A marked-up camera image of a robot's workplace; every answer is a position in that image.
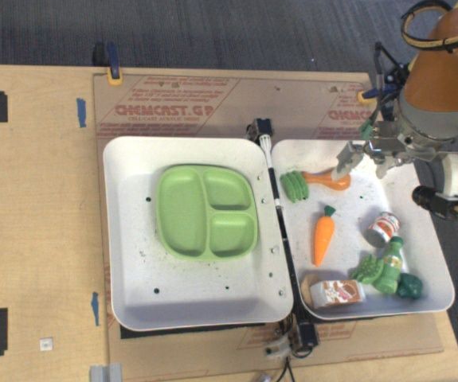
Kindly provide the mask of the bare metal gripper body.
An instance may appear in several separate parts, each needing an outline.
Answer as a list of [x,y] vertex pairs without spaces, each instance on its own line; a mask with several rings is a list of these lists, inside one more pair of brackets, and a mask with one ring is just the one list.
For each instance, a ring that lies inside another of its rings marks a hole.
[[434,138],[404,121],[374,124],[366,142],[366,154],[377,166],[402,166],[414,160],[441,162],[458,151],[447,150],[452,138]]

